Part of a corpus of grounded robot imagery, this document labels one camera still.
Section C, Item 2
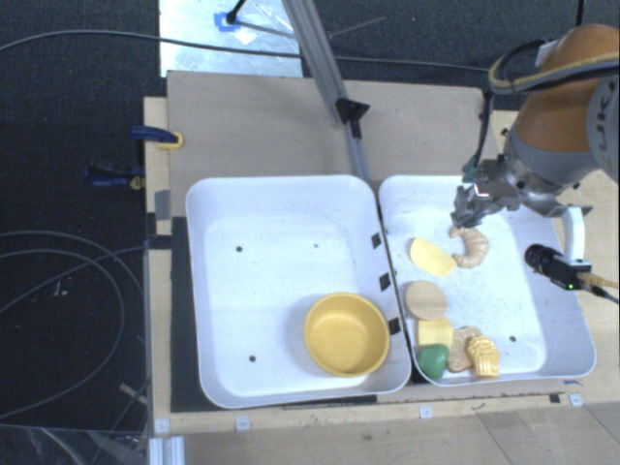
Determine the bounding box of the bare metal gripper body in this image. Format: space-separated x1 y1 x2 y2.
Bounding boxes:
470 158 572 218

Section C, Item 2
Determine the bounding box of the tan croissant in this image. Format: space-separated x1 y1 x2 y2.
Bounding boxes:
448 225 491 270

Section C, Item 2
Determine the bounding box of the yellow potato chip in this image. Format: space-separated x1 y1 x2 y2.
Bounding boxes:
409 236 458 279

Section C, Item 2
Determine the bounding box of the white plastic tray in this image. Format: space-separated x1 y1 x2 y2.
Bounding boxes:
185 174 414 411
377 174 598 388

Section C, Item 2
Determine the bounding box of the tan round biscuit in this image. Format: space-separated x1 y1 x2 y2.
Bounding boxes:
404 280 449 322

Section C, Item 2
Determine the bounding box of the yellow cheese block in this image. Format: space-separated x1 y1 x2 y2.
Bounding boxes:
417 316 455 350

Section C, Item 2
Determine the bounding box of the brown bread slice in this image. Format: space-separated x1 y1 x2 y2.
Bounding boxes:
447 325 483 374

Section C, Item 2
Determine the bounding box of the green rounded toy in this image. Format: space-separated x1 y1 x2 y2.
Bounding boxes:
417 343 450 382

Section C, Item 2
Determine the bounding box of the yellow bowl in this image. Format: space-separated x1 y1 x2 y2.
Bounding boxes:
303 292 391 379

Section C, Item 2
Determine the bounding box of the brown cardboard board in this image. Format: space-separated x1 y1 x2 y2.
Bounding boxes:
166 70 568 414

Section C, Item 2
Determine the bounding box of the black cylinder on white bracket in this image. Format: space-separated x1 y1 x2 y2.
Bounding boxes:
524 203 594 292

